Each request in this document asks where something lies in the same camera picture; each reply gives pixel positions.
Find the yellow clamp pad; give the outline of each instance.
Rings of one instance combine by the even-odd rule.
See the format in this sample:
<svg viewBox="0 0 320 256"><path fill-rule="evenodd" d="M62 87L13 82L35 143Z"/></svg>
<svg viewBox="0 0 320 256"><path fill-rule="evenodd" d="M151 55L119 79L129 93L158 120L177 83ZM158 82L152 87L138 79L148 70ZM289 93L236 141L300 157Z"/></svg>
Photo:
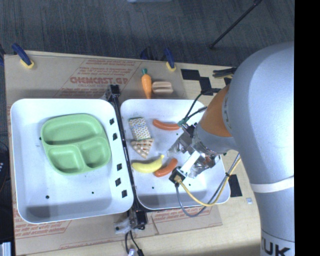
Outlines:
<svg viewBox="0 0 320 256"><path fill-rule="evenodd" d="M171 72L175 71L177 69L176 64L174 64L174 68L172 68L169 64L169 62L166 62L166 67L168 68L168 70L170 70Z"/></svg>
<svg viewBox="0 0 320 256"><path fill-rule="evenodd" d="M24 66L24 67L26 67L27 69L32 69L33 67L34 67L34 65L35 65L35 63L30 59L30 61L31 61L31 64L30 65L28 65L27 63L25 63L23 60L22 60L22 58L20 59L20 63Z"/></svg>

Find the yellow cable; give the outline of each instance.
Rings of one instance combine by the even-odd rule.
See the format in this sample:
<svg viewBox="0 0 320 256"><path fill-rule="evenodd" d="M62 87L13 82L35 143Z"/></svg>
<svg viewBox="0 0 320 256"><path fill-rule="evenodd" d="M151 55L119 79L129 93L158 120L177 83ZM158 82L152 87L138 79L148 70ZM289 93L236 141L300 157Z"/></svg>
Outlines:
<svg viewBox="0 0 320 256"><path fill-rule="evenodd" d="M232 169L230 170L230 173L229 173L230 176L231 176L231 174L234 172L234 170L236 169L236 167L237 167L237 165L240 163L240 161L241 161L241 158L239 157L239 158L237 159L237 161L234 163L234 166L232 167ZM202 201L200 201L199 199L197 199L193 194L191 194L191 192L187 189L187 187L185 186L185 184L183 184L183 182L182 182L182 180L181 180L180 177L179 177L179 178L175 177L174 180L175 180L176 182L178 182L178 183L184 188L185 192L186 192L194 201L196 201L198 204L200 204L200 205L202 205L202 206L206 206L206 207L211 207L211 206L214 206L214 205L216 204L216 202L218 201L218 199L219 199L219 197L221 196L221 194L222 194L222 192L223 192L223 190L224 190L224 188L225 188L225 186L226 186L226 184L227 184L230 176L228 176L228 177L225 179L225 181L224 181L224 183L223 183L223 185L222 185L222 188L220 189L219 194L217 195L216 199L215 199L212 203L205 203L205 202L202 202Z"/></svg>

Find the gray cable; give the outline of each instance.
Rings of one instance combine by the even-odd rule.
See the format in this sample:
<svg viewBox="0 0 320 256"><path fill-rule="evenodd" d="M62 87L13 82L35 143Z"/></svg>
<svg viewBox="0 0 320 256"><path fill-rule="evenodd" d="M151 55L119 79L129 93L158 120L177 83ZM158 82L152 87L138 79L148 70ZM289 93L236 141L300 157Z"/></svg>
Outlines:
<svg viewBox="0 0 320 256"><path fill-rule="evenodd" d="M235 157L235 159L234 159L234 161L233 161L233 163L232 163L229 171L228 171L226 174L228 174L228 175L230 174L231 170L234 168L234 166L235 166L237 160L239 159L239 157L240 157L240 154L238 153L238 155ZM220 188L221 188L222 185L224 184L226 178L227 178L227 175L223 178L223 180L221 181L219 187L216 189L216 191L214 192L213 196L210 198L210 200L208 201L207 204L210 204L211 201L215 198L216 194L218 193L218 191L220 190ZM177 198L178 198L178 202L179 202L179 205L180 205L180 207L181 207L181 210L182 210L182 211L184 212L184 214L187 215L188 217L191 217L191 218L197 217L200 213L202 213L202 212L205 210L205 208L207 208L206 206L204 206L204 207L203 207L200 211L198 211L196 214L190 214L190 213L188 213L187 210L184 208L182 202L181 202L180 193L179 193L179 186L176 186L176 187L175 187L175 190L176 190L176 196L177 196Z"/></svg>

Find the black pole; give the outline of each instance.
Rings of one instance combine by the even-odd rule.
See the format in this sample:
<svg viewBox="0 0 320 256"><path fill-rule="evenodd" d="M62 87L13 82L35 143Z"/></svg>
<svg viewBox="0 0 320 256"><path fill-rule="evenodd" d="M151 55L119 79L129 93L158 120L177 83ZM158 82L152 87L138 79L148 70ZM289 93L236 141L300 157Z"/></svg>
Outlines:
<svg viewBox="0 0 320 256"><path fill-rule="evenodd" d="M222 35L220 35L217 40L209 44L209 48L212 49L216 45L216 43L218 43L227 33L229 33L230 30L232 30L245 16L247 16L261 2L262 0L254 0L253 5L244 14L242 14L241 17L238 18L235 23L233 23Z"/></svg>

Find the orange carrot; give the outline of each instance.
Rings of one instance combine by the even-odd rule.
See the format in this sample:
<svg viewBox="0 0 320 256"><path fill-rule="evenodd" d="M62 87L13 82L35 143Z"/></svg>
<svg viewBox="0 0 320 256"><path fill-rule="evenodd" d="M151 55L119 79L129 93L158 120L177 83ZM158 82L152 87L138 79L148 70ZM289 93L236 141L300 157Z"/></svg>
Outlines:
<svg viewBox="0 0 320 256"><path fill-rule="evenodd" d="M172 172L174 170L174 168L177 166L177 164L178 164L178 160L176 158L172 158L166 167L159 169L159 170L156 170L153 174L156 177L163 177L163 176L169 174L170 172Z"/></svg>
<svg viewBox="0 0 320 256"><path fill-rule="evenodd" d="M177 125L176 123L165 123L157 119L153 119L152 124L159 129L167 131L175 131L180 129L179 125Z"/></svg>
<svg viewBox="0 0 320 256"><path fill-rule="evenodd" d="M152 81L151 76L147 74L147 69L142 69L143 76L141 77L142 88L147 99L151 99Z"/></svg>

